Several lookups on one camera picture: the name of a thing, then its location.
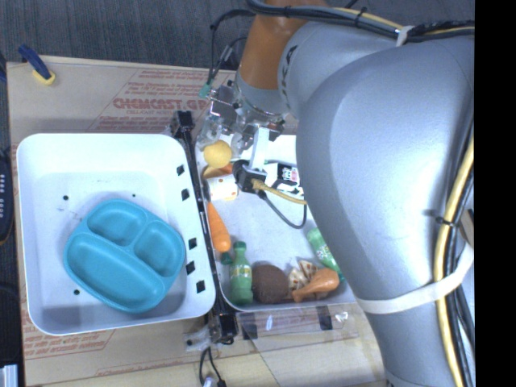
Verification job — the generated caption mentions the pizza slice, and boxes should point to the pizza slice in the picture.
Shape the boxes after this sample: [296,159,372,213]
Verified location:
[287,259,320,292]

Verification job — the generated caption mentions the green bottle yellow label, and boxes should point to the green bottle yellow label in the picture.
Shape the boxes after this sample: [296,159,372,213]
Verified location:
[229,240,255,307]

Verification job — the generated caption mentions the yellow ball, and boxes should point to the yellow ball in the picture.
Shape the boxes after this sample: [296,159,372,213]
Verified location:
[202,139,234,169]

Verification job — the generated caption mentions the black cylinder on white bracket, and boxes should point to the black cylinder on white bracket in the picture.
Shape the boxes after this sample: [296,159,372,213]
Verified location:
[231,126,272,195]

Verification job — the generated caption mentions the blue divided plate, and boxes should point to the blue divided plate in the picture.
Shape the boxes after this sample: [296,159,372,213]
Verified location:
[63,198,187,314]

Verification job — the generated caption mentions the orange chicken drumstick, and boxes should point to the orange chicken drumstick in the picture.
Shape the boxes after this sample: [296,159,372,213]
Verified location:
[291,267,341,303]

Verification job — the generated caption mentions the orange carrot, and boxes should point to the orange carrot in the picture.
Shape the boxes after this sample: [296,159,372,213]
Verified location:
[206,201,234,266]

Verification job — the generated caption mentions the black block with thin wires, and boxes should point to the black block with thin wires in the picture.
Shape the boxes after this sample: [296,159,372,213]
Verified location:
[169,110,197,138]
[206,311,239,344]

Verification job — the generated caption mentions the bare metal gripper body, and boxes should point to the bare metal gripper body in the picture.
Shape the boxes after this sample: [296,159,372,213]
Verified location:
[206,81,288,144]

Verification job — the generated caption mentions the brown cardboard board red print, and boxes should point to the brown cardboard board red print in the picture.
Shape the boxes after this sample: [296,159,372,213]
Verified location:
[6,54,389,387]

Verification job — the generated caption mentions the brown round ball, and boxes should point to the brown round ball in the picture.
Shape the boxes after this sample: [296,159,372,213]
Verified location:
[251,263,290,306]

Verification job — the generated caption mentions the white plastic tray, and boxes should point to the white plastic tray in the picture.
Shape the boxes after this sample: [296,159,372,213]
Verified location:
[194,133,358,313]
[15,132,217,337]

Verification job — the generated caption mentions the green bottle white label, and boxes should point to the green bottle white label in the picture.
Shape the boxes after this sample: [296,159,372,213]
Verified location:
[306,227,346,284]

